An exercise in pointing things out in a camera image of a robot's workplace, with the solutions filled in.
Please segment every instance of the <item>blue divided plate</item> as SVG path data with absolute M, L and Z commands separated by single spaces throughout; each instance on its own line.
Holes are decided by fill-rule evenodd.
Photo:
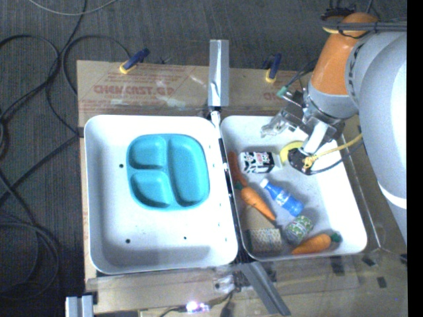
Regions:
M 184 209 L 201 204 L 209 196 L 206 156 L 191 136 L 139 136 L 130 143 L 126 159 L 131 194 L 140 205 Z

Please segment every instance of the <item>small can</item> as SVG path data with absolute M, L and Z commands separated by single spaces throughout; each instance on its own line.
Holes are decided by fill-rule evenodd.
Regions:
M 314 224 L 311 219 L 306 216 L 297 216 L 289 225 L 286 226 L 284 236 L 287 242 L 297 246 L 303 242 L 304 238 L 313 229 Z

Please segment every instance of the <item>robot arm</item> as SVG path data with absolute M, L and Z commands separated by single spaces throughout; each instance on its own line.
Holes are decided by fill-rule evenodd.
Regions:
M 343 22 L 375 22 L 354 13 Z M 337 139 L 344 121 L 358 114 L 363 141 L 383 195 L 406 236 L 406 32 L 331 34 L 307 90 L 287 93 L 287 106 L 262 128 L 262 135 L 301 129 L 303 146 L 289 152 L 305 174 L 304 159 Z

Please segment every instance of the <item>blue bottle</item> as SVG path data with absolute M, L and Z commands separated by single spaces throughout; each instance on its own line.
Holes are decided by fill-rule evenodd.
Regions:
M 304 204 L 281 187 L 271 184 L 267 178 L 264 178 L 260 182 L 260 186 L 266 189 L 270 193 L 270 196 L 272 196 L 272 199 L 282 208 L 288 210 L 292 216 L 296 217 L 302 212 Z

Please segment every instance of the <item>orange carrot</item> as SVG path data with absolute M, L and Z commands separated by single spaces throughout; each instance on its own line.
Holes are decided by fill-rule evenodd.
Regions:
M 234 151 L 229 151 L 227 160 L 229 163 L 229 169 L 231 171 L 233 183 L 236 184 L 239 182 L 243 187 L 247 187 L 247 180 L 245 180 L 243 174 L 239 170 L 237 154 Z
M 244 187 L 241 189 L 241 198 L 246 204 L 251 205 L 260 211 L 265 217 L 271 221 L 275 221 L 275 215 L 269 209 L 266 202 L 260 197 L 260 195 L 251 187 Z
M 340 236 L 336 233 L 332 235 L 328 235 L 325 233 L 318 234 L 302 242 L 298 247 L 292 250 L 291 254 L 300 255 L 300 254 L 313 254 L 315 252 L 320 252 L 320 251 L 328 249 L 332 241 L 340 242 Z

